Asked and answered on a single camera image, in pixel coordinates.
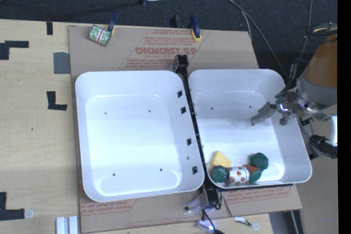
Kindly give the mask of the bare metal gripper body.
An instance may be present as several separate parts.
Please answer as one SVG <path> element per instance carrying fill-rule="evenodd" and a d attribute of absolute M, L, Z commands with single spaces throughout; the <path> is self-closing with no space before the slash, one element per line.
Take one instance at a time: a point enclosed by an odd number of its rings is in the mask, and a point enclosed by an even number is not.
<path fill-rule="evenodd" d="M 281 91 L 275 96 L 275 105 L 279 113 L 290 111 L 296 114 L 296 117 L 315 118 L 319 121 L 329 121 L 331 115 L 323 113 L 324 105 L 313 101 L 305 92 L 287 92 Z"/>

